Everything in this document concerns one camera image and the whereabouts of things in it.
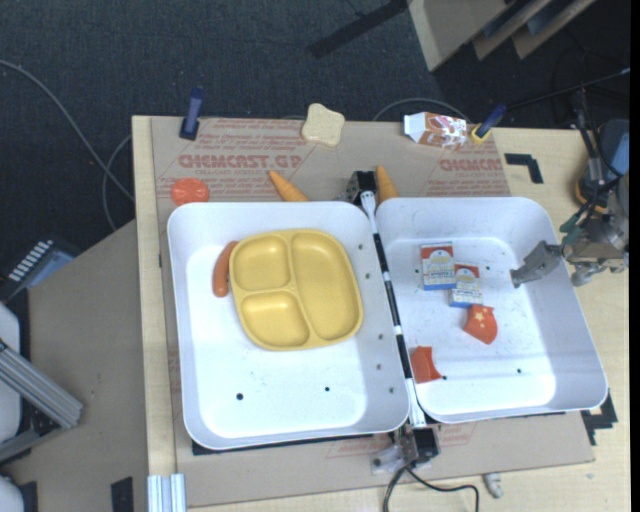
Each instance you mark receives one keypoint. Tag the beige bread slice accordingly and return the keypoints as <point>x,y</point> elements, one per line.
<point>322,126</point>

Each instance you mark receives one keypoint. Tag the brown cardboard board red print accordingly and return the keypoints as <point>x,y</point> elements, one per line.
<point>225,150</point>

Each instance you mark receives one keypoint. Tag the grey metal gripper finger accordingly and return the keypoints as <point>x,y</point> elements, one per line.
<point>582,276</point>
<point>537,260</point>

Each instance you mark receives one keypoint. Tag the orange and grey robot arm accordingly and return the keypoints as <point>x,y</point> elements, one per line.
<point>624,200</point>

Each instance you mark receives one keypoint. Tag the orange sausage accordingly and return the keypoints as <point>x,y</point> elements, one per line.
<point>220,275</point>

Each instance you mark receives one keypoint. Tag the orange round slice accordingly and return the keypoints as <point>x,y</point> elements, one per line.
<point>190,191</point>

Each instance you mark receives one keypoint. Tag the white plastic tray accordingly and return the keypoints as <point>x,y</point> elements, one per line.
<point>280,390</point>
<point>525,360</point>

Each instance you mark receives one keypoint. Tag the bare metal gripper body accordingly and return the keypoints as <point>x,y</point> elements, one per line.
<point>597,240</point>

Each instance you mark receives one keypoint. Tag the yellow divided plate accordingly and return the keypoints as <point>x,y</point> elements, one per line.
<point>320,280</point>

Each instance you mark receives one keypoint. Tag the orange carrot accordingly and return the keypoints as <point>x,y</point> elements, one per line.
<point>286,190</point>
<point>385,184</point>

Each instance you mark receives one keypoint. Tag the small orange and blue carton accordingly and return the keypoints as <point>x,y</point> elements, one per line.
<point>437,265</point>
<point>466,287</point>

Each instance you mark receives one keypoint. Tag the plain orange wedge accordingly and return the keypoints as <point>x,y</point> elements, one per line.
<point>424,365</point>

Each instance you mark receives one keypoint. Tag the thin black and white rod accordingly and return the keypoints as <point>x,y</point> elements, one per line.
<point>385,265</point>

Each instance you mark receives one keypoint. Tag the red wedge with yellow star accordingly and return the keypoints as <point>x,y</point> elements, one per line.
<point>481,325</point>

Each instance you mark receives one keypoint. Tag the white and orange milk carton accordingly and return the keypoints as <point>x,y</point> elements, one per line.
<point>435,131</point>

